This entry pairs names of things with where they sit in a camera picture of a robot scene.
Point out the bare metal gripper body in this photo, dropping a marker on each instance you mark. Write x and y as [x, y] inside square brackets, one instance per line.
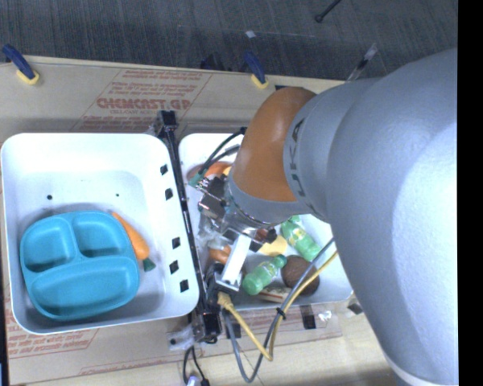
[214, 199]

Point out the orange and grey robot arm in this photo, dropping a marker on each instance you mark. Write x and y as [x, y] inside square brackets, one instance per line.
[370, 199]

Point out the orange round toy food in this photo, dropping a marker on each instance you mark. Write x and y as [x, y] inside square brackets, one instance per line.
[217, 169]

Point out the yellow wedge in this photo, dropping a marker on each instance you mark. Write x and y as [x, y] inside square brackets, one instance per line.
[275, 247]

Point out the orange carrot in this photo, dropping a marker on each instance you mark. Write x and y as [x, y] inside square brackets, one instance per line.
[137, 241]

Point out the green plastic bottle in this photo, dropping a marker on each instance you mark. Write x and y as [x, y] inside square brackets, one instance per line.
[261, 276]
[304, 241]

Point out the flat printed packet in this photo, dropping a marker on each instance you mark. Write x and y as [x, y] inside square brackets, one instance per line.
[274, 292]

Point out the brown round fruit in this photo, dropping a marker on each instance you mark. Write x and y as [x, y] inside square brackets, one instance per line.
[300, 273]

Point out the white plastic tray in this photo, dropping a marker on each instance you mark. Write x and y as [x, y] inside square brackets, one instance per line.
[92, 155]
[334, 284]

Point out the blue divided plate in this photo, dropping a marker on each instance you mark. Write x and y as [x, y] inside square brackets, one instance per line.
[80, 268]

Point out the brown cardboard board red print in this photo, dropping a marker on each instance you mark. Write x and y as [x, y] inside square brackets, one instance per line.
[64, 95]

